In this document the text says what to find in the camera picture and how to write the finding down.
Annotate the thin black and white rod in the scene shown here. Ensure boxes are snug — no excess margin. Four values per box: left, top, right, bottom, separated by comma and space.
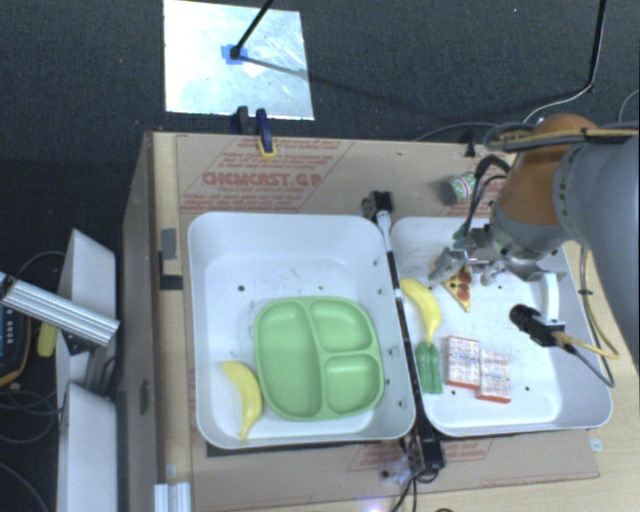
376, 209, 437, 451

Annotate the toy pizza slice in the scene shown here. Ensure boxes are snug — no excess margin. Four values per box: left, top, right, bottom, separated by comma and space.
443, 264, 474, 314

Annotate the green toy bean bunch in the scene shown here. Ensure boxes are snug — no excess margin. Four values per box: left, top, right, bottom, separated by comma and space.
415, 340, 445, 396

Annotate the brown cardboard board red print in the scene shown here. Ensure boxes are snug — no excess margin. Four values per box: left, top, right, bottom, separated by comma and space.
174, 132, 601, 501

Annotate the white patterned paper cup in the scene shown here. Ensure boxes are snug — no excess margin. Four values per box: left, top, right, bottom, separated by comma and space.
440, 170, 478, 204

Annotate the yellow banana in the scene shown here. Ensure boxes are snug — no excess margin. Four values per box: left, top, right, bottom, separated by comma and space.
220, 360, 265, 443
399, 277, 444, 344

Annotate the green divided plate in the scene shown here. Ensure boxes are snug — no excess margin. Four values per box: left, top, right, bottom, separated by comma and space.
252, 295, 386, 423

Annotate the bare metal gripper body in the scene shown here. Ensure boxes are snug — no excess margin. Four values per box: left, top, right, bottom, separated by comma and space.
463, 224, 568, 283

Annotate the orange and white carton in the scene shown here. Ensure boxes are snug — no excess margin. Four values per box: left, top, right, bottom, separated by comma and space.
444, 335, 482, 391
475, 349, 513, 405

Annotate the white plastic tray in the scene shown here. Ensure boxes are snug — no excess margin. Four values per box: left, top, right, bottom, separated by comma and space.
389, 215, 614, 438
187, 211, 418, 450

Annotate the black cylinder on white bracket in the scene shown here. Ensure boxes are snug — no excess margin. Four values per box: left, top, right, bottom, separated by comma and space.
509, 271, 568, 349

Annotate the black block with thin wires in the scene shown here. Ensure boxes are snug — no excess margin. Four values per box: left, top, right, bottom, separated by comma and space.
361, 190, 397, 219
418, 433, 447, 472

